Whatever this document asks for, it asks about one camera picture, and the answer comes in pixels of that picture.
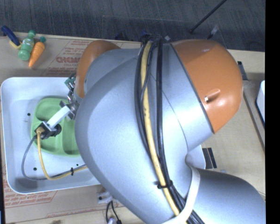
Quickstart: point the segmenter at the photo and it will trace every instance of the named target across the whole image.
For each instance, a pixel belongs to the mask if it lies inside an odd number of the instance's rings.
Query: green plate
[[[59,105],[60,101],[68,103],[66,99],[45,98],[37,104],[32,118],[31,137],[36,135],[34,130],[43,121],[48,121],[61,109]],[[59,124],[62,128],[60,134],[56,137],[49,137],[46,140],[41,140],[42,151],[61,156],[79,156],[80,153],[75,138],[75,121],[64,118]]]

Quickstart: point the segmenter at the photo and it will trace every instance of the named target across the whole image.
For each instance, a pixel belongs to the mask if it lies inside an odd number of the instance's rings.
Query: black zip tie
[[[172,180],[170,180],[170,183],[169,184],[167,184],[167,185],[165,185],[165,186],[161,186],[159,183],[158,183],[158,189],[168,189],[168,188],[170,188],[170,187],[172,187],[172,185],[173,185],[173,182],[172,182]]]

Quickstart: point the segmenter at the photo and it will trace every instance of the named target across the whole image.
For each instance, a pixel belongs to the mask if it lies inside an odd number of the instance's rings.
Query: black pole
[[[213,10],[211,10],[205,17],[203,17],[194,27],[192,27],[189,32],[192,34],[193,31],[201,25],[210,15],[212,15],[219,7],[221,7],[227,0],[222,0]]]

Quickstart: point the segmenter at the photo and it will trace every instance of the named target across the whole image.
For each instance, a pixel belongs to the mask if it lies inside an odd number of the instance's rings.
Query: yellow cable
[[[141,87],[144,85],[146,72],[147,72],[147,61],[148,61],[148,53],[151,48],[151,42],[148,42],[147,45],[144,48],[143,56],[141,60]],[[149,101],[148,101],[148,92],[147,87],[144,90],[143,94],[143,112],[144,112],[144,123],[145,123],[145,130],[147,133],[147,142],[149,147],[149,152],[151,154],[152,162],[154,164],[154,169],[156,171],[156,174],[158,176],[158,179],[160,181],[161,186],[166,186],[166,181],[164,178],[164,174],[162,172],[159,158],[155,149],[154,139],[153,139],[153,131],[151,127],[151,119],[149,114]],[[174,200],[168,190],[168,188],[163,188],[164,195],[173,211],[173,213],[177,216],[179,214],[179,210],[174,203]]]
[[[37,151],[38,151],[38,157],[39,157],[39,160],[41,162],[41,166],[42,166],[42,171],[43,173],[45,174],[46,178],[49,179],[49,180],[57,180],[57,179],[60,179],[60,178],[63,178],[63,177],[66,177],[68,175],[71,175],[71,173],[66,173],[66,174],[63,174],[63,175],[60,175],[60,176],[57,176],[57,177],[50,177],[47,173],[47,170],[45,168],[45,165],[43,163],[43,160],[42,160],[42,150],[41,150],[41,134],[44,132],[44,129],[43,127],[38,127],[37,130],[36,130],[36,134],[37,134]],[[76,171],[80,171],[80,170],[83,170],[83,169],[86,169],[87,166],[79,169],[79,170],[76,170]]]

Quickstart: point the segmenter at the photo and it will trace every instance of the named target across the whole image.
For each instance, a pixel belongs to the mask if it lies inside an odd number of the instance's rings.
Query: orange carrot
[[[41,56],[41,54],[45,50],[45,44],[44,44],[45,41],[46,41],[46,38],[44,36],[41,36],[40,41],[34,45],[32,51],[31,51],[29,67],[32,67],[34,65],[34,63],[38,60],[38,58]]]

